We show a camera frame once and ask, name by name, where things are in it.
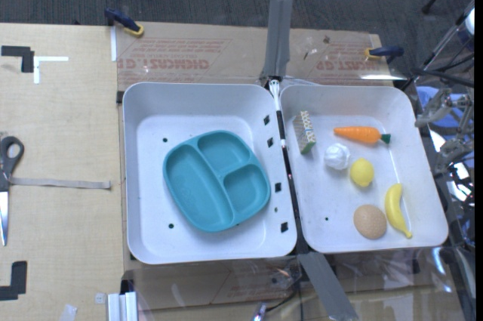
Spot brown egg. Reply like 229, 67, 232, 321
352, 204, 388, 240

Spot white plastic tray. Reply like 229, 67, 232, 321
122, 82, 298, 265
279, 85, 450, 255

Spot yellow lemon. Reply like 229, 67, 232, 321
349, 157, 375, 188

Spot blue divided plate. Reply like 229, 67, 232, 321
162, 130, 272, 233

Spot small patterned carton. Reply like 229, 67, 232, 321
292, 110, 318, 156

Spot brown cardboard board red print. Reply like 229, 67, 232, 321
115, 21, 435, 310

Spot grey handled scissors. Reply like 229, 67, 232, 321
0, 135, 25, 247

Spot orange carrot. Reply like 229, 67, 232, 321
333, 125, 392, 145

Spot white garlic bulb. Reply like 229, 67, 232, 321
323, 143, 352, 171

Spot yellow banana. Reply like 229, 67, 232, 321
384, 183, 414, 239

